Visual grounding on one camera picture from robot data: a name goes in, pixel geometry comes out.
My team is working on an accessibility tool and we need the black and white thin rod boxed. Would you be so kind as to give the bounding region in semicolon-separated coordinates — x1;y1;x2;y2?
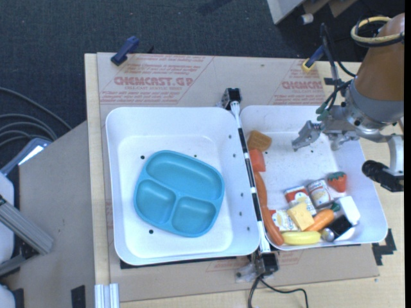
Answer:
230;101;272;253

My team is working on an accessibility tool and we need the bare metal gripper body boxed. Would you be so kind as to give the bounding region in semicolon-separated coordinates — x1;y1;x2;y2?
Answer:
319;105;396;142

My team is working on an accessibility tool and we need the blue divided plate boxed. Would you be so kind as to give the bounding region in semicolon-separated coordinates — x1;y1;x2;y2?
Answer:
132;150;226;239

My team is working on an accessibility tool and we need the yellow cheese wedge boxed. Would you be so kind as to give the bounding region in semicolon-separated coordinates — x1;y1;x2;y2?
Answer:
286;202;315;232

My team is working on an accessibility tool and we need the orange-red block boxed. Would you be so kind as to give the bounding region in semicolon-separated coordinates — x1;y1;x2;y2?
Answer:
249;148;267;173

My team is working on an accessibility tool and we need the orange carrot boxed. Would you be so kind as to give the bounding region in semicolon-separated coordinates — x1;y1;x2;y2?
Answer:
304;202;342;232

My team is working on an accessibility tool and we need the black bottle with silver cap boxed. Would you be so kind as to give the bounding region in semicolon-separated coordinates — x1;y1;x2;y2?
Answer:
320;214;354;243

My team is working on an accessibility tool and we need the black cylinder on white bracket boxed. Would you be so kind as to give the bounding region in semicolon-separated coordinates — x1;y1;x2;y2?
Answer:
362;133;405;193

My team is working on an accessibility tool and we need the orange sausage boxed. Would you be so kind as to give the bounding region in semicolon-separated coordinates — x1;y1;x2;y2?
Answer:
253;171;285;246

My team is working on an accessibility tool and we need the red and white carton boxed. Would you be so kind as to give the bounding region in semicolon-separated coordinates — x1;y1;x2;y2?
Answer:
283;185;318;217

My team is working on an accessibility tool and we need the yellow banana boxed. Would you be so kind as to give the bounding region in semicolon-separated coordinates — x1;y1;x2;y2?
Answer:
281;230;322;246

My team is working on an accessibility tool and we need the white and red can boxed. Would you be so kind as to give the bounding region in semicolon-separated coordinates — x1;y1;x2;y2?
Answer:
306;178;335;209

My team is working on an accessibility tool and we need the white plastic tray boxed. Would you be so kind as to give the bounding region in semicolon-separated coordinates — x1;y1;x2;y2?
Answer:
239;105;389;252
105;106;262;266

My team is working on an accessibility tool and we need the black block with thin wires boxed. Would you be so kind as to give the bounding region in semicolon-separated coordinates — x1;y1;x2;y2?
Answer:
256;252;280;276
223;87;243;109

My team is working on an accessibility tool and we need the yellow and white packet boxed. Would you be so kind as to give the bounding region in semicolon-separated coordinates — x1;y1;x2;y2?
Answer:
270;209;300;233

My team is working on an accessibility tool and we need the orange square biscuit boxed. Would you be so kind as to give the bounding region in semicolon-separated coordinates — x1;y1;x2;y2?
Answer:
246;130;273;152

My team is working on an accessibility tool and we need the red strawberry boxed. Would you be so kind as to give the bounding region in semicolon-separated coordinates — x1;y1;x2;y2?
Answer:
327;171;349;194

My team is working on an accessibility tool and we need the brown cardboard board, red print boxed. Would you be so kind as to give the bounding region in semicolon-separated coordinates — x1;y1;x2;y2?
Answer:
96;52;390;303

